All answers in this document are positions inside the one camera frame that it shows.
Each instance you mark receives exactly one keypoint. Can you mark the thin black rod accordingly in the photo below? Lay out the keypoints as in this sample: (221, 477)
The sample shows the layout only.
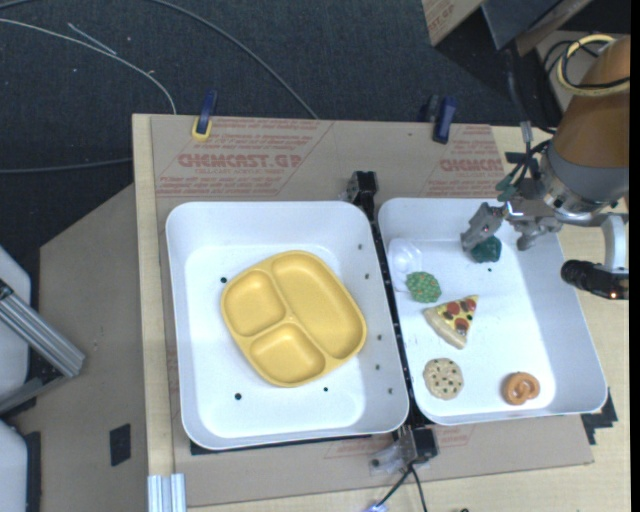
(395, 320)

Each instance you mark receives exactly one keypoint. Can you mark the brown cardboard board red print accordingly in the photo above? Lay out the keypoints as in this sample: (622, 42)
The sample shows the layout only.
(310, 160)

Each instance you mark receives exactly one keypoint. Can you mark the dark green broccoli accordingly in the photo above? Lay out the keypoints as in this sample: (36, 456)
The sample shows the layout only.
(487, 252)

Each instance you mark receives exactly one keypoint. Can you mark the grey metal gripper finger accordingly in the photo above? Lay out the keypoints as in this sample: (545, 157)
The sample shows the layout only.
(532, 234)
(482, 225)

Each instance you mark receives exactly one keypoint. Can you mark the black cylinder on white bracket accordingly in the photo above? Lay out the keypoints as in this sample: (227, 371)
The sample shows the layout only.
(592, 277)

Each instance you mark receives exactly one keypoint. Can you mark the beige biscuit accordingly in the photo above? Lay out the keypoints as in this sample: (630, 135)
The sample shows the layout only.
(443, 379)

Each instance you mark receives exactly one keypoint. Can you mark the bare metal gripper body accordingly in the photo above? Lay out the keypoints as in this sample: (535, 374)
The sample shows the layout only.
(532, 202)

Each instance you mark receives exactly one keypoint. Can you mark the white plastic tray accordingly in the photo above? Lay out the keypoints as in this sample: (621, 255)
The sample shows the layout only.
(510, 330)
(215, 415)

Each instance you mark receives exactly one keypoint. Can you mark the pizza slice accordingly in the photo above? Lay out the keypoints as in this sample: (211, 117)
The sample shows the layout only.
(452, 320)

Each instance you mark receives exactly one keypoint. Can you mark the yellow divided plate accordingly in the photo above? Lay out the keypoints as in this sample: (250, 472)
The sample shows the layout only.
(300, 290)

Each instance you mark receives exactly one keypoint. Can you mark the orange doughnut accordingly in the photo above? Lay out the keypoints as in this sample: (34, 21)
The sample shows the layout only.
(521, 388)

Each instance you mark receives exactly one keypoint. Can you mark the green grapes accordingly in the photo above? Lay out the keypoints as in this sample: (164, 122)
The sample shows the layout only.
(424, 287)

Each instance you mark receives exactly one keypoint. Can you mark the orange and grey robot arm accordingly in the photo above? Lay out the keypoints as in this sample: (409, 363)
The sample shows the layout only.
(595, 125)

